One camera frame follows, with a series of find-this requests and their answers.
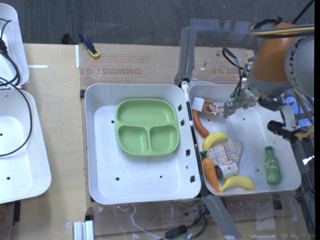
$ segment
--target yellow toy banana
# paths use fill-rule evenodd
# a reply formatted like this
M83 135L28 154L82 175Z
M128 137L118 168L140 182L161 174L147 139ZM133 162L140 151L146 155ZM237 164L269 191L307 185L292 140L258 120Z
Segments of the yellow toy banana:
M223 186L220 188L220 191L223 192L225 189L241 186L248 190L255 190L255 183L247 176L244 175L233 175L224 180Z
M215 143L223 142L228 139L228 135L222 131L215 131L204 138L202 142L202 151L210 149Z

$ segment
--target green divided plate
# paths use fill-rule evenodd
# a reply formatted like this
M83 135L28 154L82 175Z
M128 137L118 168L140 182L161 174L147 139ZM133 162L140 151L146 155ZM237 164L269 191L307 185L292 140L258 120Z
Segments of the green divided plate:
M116 108L115 128L123 151L136 156L172 153L179 145L179 124L173 106L163 99L131 98Z

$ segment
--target green bottle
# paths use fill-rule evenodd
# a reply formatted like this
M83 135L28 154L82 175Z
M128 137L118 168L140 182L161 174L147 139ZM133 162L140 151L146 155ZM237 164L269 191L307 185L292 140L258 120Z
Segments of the green bottle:
M264 168L266 173L266 182L269 184L279 184L280 175L279 175L279 164L278 159L274 155L274 149L272 146L266 146L265 151L265 160Z

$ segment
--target can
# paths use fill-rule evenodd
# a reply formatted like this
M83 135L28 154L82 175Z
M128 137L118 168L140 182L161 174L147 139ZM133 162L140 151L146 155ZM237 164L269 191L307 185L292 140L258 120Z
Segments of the can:
M225 179L239 173L236 161L228 160L215 166L215 173L218 179Z

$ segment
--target dark gray fabric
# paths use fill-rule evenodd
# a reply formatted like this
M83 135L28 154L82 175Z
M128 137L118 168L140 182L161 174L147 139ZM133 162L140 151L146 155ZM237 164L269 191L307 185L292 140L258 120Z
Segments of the dark gray fabric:
M310 0L0 0L19 16L24 43L61 44L84 32L94 43L179 46L181 28L197 27L196 45L256 51L247 30L267 17L292 22ZM297 21L315 22L315 3Z

